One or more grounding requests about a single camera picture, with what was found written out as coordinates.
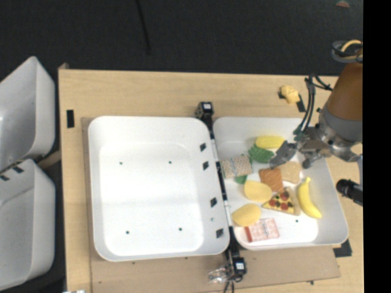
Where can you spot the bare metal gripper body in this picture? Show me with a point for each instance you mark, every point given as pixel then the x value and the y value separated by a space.
pixel 323 143

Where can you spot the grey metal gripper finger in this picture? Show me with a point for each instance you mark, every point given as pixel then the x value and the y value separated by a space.
pixel 284 153
pixel 311 161

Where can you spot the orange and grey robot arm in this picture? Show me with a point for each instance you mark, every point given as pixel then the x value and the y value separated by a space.
pixel 346 96

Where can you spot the yellow corn cob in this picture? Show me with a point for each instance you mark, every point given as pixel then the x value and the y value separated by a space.
pixel 270 141

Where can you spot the tan bread slice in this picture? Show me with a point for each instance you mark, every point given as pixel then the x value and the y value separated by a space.
pixel 291 172

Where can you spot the green lettuce leaf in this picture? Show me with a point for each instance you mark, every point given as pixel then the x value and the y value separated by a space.
pixel 259 155

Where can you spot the orange salmon slice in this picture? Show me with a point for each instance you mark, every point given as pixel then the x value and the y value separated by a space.
pixel 272 179

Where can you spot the yellow banana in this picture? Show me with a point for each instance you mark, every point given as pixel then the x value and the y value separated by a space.
pixel 307 200

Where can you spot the yellow potato crisp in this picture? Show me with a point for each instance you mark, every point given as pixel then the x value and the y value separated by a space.
pixel 246 215
pixel 257 191

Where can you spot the clear packet of biscuits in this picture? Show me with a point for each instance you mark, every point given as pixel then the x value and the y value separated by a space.
pixel 237 166

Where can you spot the pizza slice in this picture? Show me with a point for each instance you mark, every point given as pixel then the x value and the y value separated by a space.
pixel 282 203

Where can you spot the yellow lumpy toy food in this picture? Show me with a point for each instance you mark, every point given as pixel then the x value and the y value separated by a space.
pixel 290 93

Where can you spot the white plastic tray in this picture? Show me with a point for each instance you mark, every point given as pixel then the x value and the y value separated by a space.
pixel 305 230
pixel 152 194

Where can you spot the red and white packet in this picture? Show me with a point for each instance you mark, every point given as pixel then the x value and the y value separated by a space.
pixel 262 230

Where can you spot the red and green small slice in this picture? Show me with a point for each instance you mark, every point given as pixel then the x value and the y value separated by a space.
pixel 342 4

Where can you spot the white plastic bin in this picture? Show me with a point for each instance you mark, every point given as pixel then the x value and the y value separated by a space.
pixel 24 111
pixel 24 224

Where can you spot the black cylinder on white bracket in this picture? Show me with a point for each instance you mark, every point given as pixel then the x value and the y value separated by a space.
pixel 348 188

